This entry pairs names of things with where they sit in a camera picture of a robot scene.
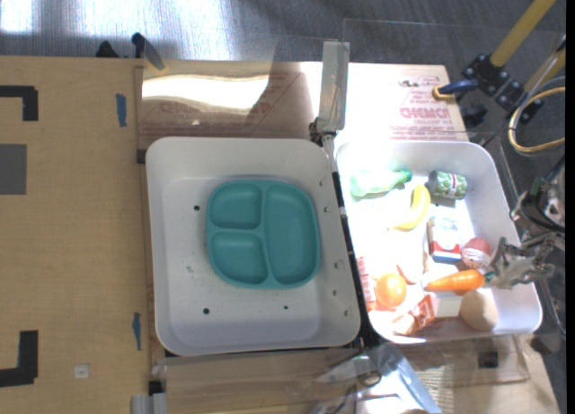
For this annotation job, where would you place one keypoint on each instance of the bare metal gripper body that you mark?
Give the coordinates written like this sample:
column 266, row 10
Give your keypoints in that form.
column 545, row 208

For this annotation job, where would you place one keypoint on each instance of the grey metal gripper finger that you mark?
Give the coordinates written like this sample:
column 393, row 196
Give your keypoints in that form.
column 507, row 252
column 523, row 274

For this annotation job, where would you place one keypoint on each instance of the red and white can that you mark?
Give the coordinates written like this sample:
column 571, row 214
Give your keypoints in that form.
column 476, row 252

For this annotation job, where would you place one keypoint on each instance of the white plastic tray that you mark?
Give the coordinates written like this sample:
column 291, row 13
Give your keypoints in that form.
column 507, row 313
column 179, row 268

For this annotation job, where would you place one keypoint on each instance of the beige potato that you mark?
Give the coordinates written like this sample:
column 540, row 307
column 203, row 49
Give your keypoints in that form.
column 478, row 311

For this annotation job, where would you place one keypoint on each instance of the orange carrot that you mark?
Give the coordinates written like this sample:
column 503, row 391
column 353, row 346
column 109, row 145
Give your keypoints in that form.
column 456, row 281

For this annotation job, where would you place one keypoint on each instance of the white red blue carton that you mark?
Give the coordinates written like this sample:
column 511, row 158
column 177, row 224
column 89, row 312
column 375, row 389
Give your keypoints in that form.
column 444, row 239

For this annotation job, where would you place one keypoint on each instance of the green can of peas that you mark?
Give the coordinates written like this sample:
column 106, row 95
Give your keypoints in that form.
column 447, row 185

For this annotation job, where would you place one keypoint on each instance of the yellow banana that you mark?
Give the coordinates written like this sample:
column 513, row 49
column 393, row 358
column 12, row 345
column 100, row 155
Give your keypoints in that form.
column 420, row 205

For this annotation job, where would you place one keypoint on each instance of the orange fruit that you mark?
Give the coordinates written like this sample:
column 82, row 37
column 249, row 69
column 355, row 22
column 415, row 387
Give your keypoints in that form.
column 390, row 290

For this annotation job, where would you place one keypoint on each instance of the red packet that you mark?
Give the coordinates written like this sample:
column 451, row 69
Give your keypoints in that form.
column 367, row 286

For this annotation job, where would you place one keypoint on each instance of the green plastic bottle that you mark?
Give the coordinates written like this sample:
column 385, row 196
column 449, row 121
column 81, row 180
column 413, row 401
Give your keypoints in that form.
column 375, row 183

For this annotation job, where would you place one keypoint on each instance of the thin black and white rod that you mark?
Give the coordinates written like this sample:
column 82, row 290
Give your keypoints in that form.
column 345, row 219

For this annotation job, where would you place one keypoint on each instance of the teal divided plate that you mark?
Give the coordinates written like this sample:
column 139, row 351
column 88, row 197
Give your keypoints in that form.
column 287, row 232

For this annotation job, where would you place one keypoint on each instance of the brown cardboard board red print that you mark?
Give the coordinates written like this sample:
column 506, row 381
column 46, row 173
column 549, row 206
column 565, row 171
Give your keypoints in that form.
column 296, row 107

